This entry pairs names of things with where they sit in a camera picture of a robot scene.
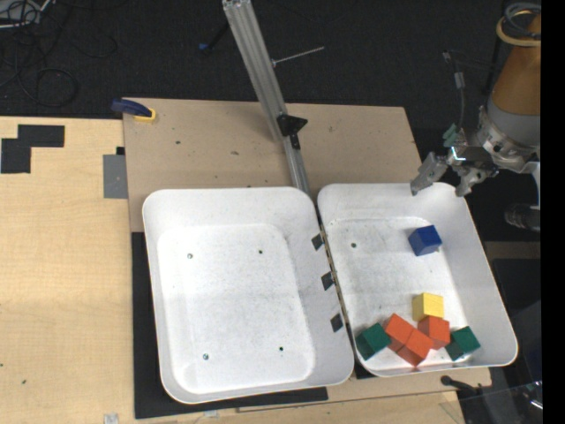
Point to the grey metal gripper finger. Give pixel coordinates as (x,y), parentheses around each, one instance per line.
(470,181)
(427,172)

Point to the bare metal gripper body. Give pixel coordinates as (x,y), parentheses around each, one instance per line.
(479,155)

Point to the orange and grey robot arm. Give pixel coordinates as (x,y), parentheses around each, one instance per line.
(518,82)

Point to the blue cube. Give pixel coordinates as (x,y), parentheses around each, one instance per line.
(424,239)

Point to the white plastic tray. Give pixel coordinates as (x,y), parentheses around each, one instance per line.
(238,307)
(379,276)

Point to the yellow cube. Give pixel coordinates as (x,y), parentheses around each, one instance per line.
(427,306)

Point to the orange cube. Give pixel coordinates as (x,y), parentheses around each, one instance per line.
(397,328)
(417,349)
(436,330)

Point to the green cube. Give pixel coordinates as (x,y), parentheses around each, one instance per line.
(463,342)
(373,340)

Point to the brown flat board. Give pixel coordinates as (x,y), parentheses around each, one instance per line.
(212,148)

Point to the black cylinder on white bracket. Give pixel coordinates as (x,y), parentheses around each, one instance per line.
(523,216)

